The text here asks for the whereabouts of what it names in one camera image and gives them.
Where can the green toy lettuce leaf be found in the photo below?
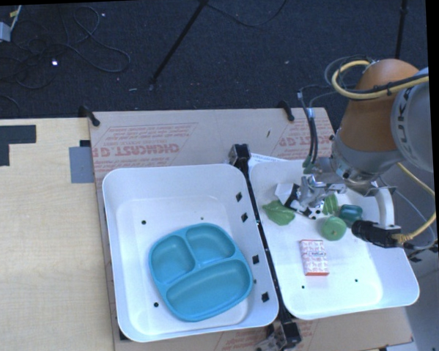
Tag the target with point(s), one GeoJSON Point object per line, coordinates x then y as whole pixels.
{"type": "Point", "coordinates": [279, 212]}

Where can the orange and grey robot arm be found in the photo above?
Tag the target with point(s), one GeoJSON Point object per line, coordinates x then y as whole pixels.
{"type": "Point", "coordinates": [371, 126]}

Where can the black cylinder on white bracket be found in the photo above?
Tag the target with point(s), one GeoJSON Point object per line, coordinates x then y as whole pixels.
{"type": "Point", "coordinates": [376, 233]}

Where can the white plastic tray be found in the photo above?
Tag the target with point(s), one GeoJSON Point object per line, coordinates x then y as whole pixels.
{"type": "Point", "coordinates": [176, 188]}
{"type": "Point", "coordinates": [343, 289]}

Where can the black and white carton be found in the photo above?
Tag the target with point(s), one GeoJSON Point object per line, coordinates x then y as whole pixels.
{"type": "Point", "coordinates": [313, 213]}

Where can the blue divided plate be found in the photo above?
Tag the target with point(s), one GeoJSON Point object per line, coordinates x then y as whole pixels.
{"type": "Point", "coordinates": [203, 278]}

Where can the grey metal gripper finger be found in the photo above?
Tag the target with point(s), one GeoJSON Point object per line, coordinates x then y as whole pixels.
{"type": "Point", "coordinates": [319, 199]}
{"type": "Point", "coordinates": [304, 197]}

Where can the dark green toy pepper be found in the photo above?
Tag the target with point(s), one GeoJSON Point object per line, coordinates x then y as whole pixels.
{"type": "Point", "coordinates": [351, 213]}

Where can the orange and white carton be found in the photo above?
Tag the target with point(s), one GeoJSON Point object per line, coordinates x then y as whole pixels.
{"type": "Point", "coordinates": [314, 258]}

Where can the green ribbed toy vegetable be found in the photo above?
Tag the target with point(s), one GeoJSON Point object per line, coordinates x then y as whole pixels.
{"type": "Point", "coordinates": [331, 205]}

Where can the white paper sheet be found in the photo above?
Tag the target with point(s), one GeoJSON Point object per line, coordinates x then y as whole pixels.
{"type": "Point", "coordinates": [266, 158]}

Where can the brown cardboard board red print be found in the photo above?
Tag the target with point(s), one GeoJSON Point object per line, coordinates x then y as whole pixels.
{"type": "Point", "coordinates": [188, 143]}

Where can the green round toy fruit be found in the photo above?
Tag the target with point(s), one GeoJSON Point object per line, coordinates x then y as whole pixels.
{"type": "Point", "coordinates": [333, 228]}

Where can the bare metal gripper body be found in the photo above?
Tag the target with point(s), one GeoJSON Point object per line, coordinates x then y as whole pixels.
{"type": "Point", "coordinates": [326, 182]}

